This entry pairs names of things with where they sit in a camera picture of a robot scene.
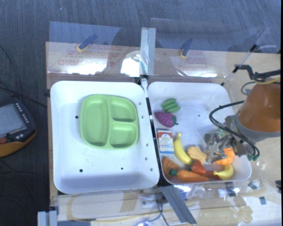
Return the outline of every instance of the green divided plate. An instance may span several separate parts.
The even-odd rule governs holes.
[[[138,138],[138,116],[128,99],[111,95],[88,96],[81,108],[81,137],[90,146],[125,149]]]

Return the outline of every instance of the white tray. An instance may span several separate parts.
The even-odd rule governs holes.
[[[209,119],[209,113],[220,105],[229,104],[227,91],[224,87],[213,83],[186,83],[186,82],[154,82],[148,87],[148,95],[151,104],[154,126],[156,131],[167,129],[172,132],[173,138],[180,132],[181,142],[186,151],[189,146],[196,145],[202,151],[206,149],[204,135],[217,129]],[[161,104],[167,99],[175,98],[181,109],[174,114],[177,117],[178,125],[167,128],[160,124],[154,116],[156,111],[162,111]],[[225,117],[233,115],[231,107],[219,110],[214,114],[214,118],[223,123]],[[176,162],[180,168],[188,169],[186,165],[180,162],[175,154],[160,153],[160,158],[169,157]],[[221,170],[223,166],[204,162],[203,165],[208,170]],[[232,163],[234,175],[226,181],[243,181],[251,175],[251,165],[247,157],[236,157]],[[167,181],[171,184],[185,184],[176,177]]]
[[[139,137],[124,150],[88,146],[80,135],[83,100],[92,94],[126,97],[136,106]],[[53,137],[53,177],[66,194],[153,187],[158,163],[142,88],[128,82],[60,81],[50,91]]]

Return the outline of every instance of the screen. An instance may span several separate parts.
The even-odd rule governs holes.
[[[13,104],[0,107],[0,138],[7,133],[26,129],[26,125]]]

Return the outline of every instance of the yellow banana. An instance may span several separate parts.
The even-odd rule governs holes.
[[[177,158],[186,165],[191,165],[192,158],[183,150],[183,145],[181,144],[181,133],[177,134],[177,138],[174,140],[174,152]]]
[[[227,164],[223,171],[214,171],[213,174],[218,175],[222,180],[227,180],[234,174],[234,169],[231,164]]]

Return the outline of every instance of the floor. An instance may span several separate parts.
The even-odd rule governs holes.
[[[31,143],[0,158],[0,226],[34,226],[49,210],[45,43],[71,40],[52,22],[155,27],[160,47],[178,48],[188,33],[192,49],[237,52],[268,29],[256,52],[281,51],[281,0],[0,0],[0,103],[20,94],[37,127]]]

